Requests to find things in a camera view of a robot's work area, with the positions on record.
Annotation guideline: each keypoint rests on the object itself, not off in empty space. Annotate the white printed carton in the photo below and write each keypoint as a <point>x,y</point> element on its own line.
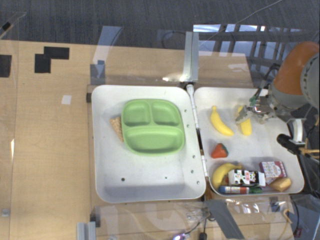
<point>246,177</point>

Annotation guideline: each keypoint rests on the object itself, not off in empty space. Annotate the tan waffle biscuit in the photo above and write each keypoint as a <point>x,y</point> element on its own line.
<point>116,127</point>

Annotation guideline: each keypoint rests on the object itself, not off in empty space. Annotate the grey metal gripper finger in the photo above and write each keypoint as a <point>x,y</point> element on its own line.
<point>248,111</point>
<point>240,116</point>

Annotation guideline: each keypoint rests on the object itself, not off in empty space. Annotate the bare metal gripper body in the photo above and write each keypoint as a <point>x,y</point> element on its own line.
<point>265,110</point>

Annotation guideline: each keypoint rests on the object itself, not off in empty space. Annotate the black cylinder on white bracket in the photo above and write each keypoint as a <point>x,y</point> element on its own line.
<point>287,140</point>

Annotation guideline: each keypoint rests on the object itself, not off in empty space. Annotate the tan bread roll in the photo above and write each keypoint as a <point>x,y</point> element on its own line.
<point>281,184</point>

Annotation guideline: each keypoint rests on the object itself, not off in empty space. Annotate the red strawberry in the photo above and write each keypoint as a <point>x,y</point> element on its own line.
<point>218,152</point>

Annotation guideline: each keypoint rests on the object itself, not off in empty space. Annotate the yellow banana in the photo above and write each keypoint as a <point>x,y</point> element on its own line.
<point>221,172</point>
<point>220,124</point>

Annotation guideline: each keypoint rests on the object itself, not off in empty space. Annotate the thin black and white rod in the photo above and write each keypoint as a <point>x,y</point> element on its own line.
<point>195,114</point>

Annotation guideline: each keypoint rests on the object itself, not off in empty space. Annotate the white plastic tray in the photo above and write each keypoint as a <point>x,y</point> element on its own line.
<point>150,174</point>
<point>262,146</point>

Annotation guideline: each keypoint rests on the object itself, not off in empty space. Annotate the blue red white bottle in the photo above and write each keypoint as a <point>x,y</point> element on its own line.
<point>235,190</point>

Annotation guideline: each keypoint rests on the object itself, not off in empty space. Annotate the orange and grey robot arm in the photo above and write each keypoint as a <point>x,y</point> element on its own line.
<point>290,69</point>

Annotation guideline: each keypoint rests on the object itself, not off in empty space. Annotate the pink printed carton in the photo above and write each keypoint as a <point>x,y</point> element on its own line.
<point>272,171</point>

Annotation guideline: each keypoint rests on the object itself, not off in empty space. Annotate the green divided plate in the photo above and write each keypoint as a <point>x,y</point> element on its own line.
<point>153,136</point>

